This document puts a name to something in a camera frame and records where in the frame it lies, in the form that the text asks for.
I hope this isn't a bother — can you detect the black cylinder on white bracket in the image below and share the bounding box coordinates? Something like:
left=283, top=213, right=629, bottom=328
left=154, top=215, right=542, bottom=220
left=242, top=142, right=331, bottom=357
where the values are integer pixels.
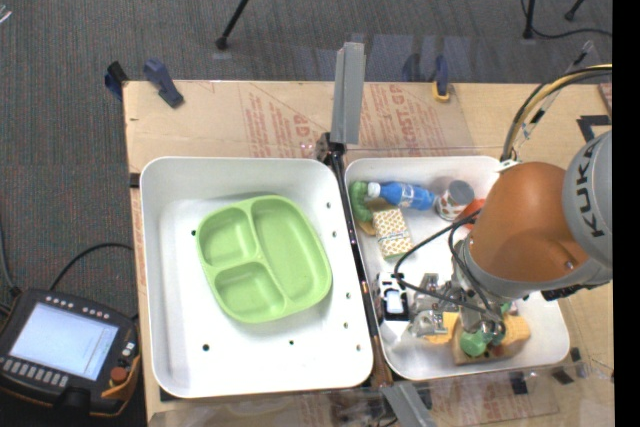
left=376, top=271, right=411, bottom=324

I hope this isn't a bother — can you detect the green divided plate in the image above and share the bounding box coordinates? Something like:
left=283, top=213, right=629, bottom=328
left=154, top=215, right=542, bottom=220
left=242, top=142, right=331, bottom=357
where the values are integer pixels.
left=195, top=194, right=334, bottom=325

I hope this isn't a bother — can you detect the black block with thin wires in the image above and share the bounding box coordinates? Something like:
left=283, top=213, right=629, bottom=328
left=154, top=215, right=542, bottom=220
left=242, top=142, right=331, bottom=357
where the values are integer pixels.
left=315, top=132, right=347, bottom=162

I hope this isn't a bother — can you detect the orange carrot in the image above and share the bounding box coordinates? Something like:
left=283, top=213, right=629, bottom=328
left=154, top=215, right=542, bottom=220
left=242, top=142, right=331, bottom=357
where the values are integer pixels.
left=455, top=198, right=487, bottom=230

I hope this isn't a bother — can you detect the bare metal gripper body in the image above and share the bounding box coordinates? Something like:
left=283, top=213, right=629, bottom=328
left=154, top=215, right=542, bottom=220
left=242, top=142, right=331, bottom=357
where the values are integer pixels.
left=412, top=278, right=503, bottom=333

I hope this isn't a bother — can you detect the blue plastic bottle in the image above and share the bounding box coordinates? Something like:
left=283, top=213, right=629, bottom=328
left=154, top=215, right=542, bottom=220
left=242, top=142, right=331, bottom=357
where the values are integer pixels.
left=366, top=180, right=438, bottom=212

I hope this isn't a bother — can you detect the yellow bread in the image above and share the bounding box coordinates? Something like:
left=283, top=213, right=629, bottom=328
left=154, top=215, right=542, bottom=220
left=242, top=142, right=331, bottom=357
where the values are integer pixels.
left=422, top=311, right=460, bottom=347

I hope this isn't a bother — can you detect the white can with red print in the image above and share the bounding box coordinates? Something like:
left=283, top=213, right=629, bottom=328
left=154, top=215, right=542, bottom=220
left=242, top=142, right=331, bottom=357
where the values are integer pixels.
left=435, top=179, right=476, bottom=222

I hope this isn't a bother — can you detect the brown cardboard board red print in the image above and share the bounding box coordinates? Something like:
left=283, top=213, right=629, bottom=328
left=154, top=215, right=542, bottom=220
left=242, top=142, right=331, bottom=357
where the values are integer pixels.
left=122, top=79, right=613, bottom=427

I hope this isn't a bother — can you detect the thin black rod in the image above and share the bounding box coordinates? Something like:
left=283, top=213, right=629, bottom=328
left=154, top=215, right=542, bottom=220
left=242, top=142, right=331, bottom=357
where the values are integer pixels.
left=329, top=149, right=393, bottom=387

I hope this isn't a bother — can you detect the green broccoli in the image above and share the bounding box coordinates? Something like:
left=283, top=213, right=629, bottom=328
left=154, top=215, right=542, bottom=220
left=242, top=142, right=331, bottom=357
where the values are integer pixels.
left=348, top=180, right=375, bottom=223

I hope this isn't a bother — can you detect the white plastic tray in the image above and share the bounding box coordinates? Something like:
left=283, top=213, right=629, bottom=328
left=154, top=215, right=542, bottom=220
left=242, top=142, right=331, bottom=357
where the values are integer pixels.
left=139, top=156, right=375, bottom=400
left=343, top=155, right=572, bottom=382

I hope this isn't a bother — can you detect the patterned yellow carton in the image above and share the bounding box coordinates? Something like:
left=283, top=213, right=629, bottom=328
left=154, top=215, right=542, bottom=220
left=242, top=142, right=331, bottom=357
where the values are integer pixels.
left=371, top=207, right=416, bottom=261

